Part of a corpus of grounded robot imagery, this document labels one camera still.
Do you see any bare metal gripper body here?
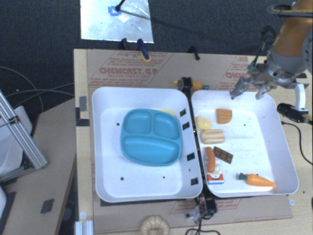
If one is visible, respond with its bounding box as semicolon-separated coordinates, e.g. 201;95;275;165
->
249;62;306;89

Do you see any brown cardboard board, red print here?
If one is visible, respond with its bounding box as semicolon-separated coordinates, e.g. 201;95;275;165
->
87;49;293;229

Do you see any orange bread slice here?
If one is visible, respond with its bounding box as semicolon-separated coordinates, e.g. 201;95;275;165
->
216;108;233;125

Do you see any orange carrot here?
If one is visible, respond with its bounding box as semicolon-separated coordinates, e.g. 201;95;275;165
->
173;79;211;92
239;172;277;188

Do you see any white plastic tray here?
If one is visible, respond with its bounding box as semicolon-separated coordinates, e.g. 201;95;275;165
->
91;86;204;203
190;89;300;198

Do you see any yellow cheese wedge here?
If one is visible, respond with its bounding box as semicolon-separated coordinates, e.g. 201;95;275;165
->
195;116;213;132

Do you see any beige hot dog bun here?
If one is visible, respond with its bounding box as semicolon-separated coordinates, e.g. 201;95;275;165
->
201;129;225;144

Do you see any thin black and white rod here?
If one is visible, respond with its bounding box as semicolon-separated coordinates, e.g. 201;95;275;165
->
185;89;209;200

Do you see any brown chocolate bar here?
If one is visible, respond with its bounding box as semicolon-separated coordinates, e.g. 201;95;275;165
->
213;146;234;165

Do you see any orange sausage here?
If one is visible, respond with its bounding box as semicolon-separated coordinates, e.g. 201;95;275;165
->
204;146;217;173

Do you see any red and white carton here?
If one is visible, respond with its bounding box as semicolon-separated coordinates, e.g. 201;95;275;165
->
206;159;224;186

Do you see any blue divided plate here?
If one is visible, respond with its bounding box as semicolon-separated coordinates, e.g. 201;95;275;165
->
119;108;183;167

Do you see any beige doughnut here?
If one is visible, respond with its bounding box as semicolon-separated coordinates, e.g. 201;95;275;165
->
139;215;170;235

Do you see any black cylinder on white bracket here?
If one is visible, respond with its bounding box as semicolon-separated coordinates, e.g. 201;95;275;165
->
277;82;310;123

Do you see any black block with thin wires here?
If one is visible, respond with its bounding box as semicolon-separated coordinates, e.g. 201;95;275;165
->
179;76;194;92
195;196;218;220

